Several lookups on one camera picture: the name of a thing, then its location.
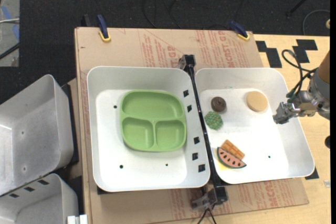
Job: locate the tan round biscuit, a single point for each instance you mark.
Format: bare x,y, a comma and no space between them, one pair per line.
257,101

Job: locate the green grapes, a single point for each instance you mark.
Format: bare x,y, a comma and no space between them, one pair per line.
213,120

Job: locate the white plastic tray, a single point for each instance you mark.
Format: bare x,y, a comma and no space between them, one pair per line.
257,144
147,168
50,204
31,128

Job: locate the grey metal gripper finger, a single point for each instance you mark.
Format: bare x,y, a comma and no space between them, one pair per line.
287,106
281,117

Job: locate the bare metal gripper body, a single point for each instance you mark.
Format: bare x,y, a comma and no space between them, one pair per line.
307,108

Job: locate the brown cardboard board red print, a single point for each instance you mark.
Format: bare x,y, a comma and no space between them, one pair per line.
136,47

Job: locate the brown doughnut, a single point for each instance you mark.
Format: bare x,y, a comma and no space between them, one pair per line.
218,104

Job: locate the thin black rod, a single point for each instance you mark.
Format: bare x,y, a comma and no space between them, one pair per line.
202,118

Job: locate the red watermelon slice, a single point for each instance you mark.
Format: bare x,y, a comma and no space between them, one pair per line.
229,160

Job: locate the pale yellow cheese slice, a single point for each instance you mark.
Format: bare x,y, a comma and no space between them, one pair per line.
222,167

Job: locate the green divided plate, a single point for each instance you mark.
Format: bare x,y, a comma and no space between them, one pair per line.
152,102

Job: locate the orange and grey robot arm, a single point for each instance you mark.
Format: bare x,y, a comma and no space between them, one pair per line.
323,84

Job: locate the orange waffle biscuit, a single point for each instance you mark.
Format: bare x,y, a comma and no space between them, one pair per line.
232,148

